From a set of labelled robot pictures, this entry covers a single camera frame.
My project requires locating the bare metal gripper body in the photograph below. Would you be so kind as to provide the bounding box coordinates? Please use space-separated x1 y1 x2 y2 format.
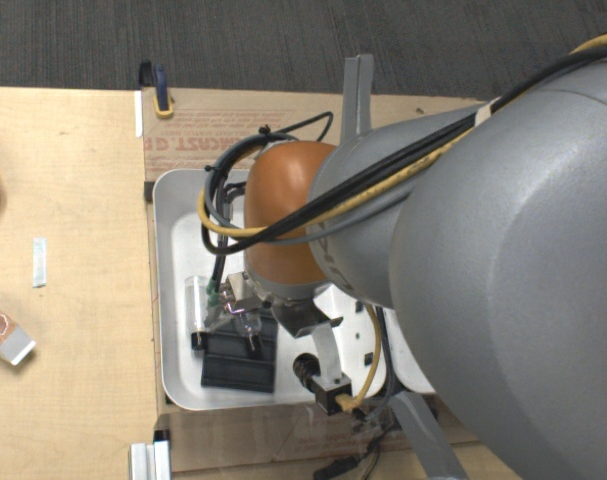
218 270 344 339

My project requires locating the black rectangular box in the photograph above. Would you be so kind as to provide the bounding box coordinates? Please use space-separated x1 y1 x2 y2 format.
200 311 279 395

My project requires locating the white plastic tray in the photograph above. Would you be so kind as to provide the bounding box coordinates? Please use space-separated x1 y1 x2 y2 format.
385 312 437 396
152 168 387 412

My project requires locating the brown cardboard board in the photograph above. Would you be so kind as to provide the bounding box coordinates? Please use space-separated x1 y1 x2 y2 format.
141 86 492 474

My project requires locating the brown and white carton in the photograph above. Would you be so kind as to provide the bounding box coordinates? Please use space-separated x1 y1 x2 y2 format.
0 297 37 367

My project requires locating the black cylinder on white bracket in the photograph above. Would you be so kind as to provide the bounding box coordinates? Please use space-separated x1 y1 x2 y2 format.
292 320 354 417

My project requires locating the black block with thin wires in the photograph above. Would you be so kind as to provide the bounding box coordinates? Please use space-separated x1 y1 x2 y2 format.
313 456 360 480

